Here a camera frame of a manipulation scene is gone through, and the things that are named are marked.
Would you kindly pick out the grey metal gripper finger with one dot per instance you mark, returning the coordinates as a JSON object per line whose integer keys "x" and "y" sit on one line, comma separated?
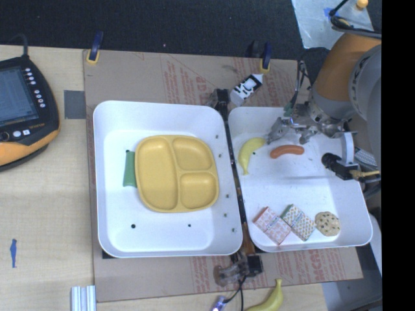
{"x": 279, "y": 128}
{"x": 308, "y": 136}

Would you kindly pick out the black and white milk carton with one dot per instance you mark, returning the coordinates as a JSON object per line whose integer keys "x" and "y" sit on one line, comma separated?
{"x": 245, "y": 89}

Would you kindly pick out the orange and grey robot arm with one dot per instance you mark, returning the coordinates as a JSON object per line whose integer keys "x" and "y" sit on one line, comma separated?
{"x": 337, "y": 73}

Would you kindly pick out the green flat rectangular piece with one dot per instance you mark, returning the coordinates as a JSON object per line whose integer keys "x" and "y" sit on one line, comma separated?
{"x": 128, "y": 170}

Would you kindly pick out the yellow banana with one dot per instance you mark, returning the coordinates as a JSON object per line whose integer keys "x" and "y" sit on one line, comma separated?
{"x": 272, "y": 300}
{"x": 248, "y": 152}

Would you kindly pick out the brown cardboard board red print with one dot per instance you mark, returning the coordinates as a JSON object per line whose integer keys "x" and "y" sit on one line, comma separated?
{"x": 136, "y": 76}

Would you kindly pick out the yellow divided plate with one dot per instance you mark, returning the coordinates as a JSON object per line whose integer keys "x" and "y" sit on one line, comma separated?
{"x": 162, "y": 173}

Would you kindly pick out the green topped patterned carton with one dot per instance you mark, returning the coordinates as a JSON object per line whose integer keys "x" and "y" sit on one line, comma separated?
{"x": 300, "y": 222}

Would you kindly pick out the orange patterned carton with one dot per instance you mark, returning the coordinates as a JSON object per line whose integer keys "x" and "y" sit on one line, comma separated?
{"x": 270, "y": 226}

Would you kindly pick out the black cylinder on white bracket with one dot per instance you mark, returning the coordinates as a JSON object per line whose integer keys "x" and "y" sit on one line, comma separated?
{"x": 338, "y": 165}

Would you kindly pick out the white plastic tray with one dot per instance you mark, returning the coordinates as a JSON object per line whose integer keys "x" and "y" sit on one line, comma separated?
{"x": 298, "y": 190}
{"x": 162, "y": 238}

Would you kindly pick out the orange sausage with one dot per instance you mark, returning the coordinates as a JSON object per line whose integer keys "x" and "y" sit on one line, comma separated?
{"x": 287, "y": 151}

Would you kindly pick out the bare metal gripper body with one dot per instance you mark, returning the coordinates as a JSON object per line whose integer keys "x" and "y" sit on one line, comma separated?
{"x": 319, "y": 122}

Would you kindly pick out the chocolate chip biscuit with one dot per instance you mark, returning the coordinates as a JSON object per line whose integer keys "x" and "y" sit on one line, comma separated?
{"x": 328, "y": 223}

